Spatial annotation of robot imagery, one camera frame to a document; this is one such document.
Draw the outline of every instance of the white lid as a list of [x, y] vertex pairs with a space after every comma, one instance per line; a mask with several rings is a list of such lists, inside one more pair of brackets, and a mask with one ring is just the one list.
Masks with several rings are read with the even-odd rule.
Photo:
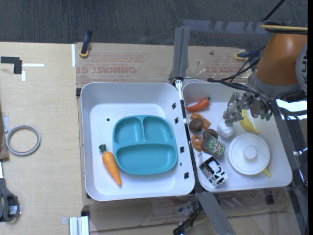
[[235, 137], [229, 146], [228, 158], [240, 173], [254, 175], [263, 171], [269, 163], [269, 148], [256, 134], [244, 133]]

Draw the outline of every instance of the white box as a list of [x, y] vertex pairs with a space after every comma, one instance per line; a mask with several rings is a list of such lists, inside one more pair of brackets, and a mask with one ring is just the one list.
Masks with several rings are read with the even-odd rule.
[[[198, 102], [209, 96], [210, 106], [199, 112], [211, 122], [210, 128], [216, 129], [223, 119], [227, 103], [236, 91], [215, 83], [187, 83], [182, 93], [185, 105]], [[229, 178], [219, 187], [214, 188], [198, 169], [201, 159], [195, 149], [189, 151], [189, 144], [183, 123], [180, 98], [177, 89], [167, 83], [90, 83], [81, 92], [85, 184], [88, 195], [97, 201], [126, 200], [136, 198], [154, 198], [187, 195], [195, 185], [195, 175], [191, 156], [196, 160], [199, 182], [207, 191], [226, 192], [257, 188], [287, 186], [292, 180], [291, 168], [279, 135], [274, 117], [269, 121], [254, 118], [253, 123], [259, 130], [259, 136], [268, 144], [270, 161], [268, 170], [271, 177], [264, 173], [243, 175], [237, 172], [228, 160], [228, 146], [232, 138], [247, 131], [239, 122], [234, 123], [234, 136], [220, 141], [226, 145], [223, 155], [216, 158]], [[115, 124], [123, 117], [133, 115], [154, 115], [164, 118], [172, 127], [178, 148], [178, 163], [165, 173], [158, 175], [131, 175], [121, 171], [120, 188], [106, 172], [98, 146], [107, 145], [112, 150], [112, 132]]]

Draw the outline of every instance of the toy banana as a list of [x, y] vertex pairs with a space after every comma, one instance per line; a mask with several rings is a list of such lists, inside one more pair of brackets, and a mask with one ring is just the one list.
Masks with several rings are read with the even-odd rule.
[[254, 128], [253, 123], [250, 121], [250, 119], [246, 113], [246, 110], [244, 110], [244, 109], [242, 110], [242, 116], [244, 117], [244, 119], [240, 120], [241, 126], [244, 129], [246, 129], [247, 131], [251, 131], [254, 134], [259, 134], [259, 131]]

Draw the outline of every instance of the toy carrot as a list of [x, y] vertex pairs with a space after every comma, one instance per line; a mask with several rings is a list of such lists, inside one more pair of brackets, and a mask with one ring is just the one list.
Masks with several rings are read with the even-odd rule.
[[191, 112], [203, 110], [210, 105], [210, 99], [209, 97], [204, 97], [197, 104], [186, 107], [186, 110]]
[[102, 161], [108, 173], [112, 176], [112, 178], [116, 181], [119, 186], [122, 186], [121, 177], [119, 175], [118, 167], [114, 155], [107, 151], [107, 147], [105, 144], [99, 146], [99, 149], [103, 152]]

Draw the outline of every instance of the blue plate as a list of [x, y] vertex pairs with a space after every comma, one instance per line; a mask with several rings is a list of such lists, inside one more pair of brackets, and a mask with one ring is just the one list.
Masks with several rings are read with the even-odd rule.
[[178, 160], [173, 130], [157, 116], [120, 119], [113, 130], [113, 150], [121, 170], [133, 175], [164, 173]]

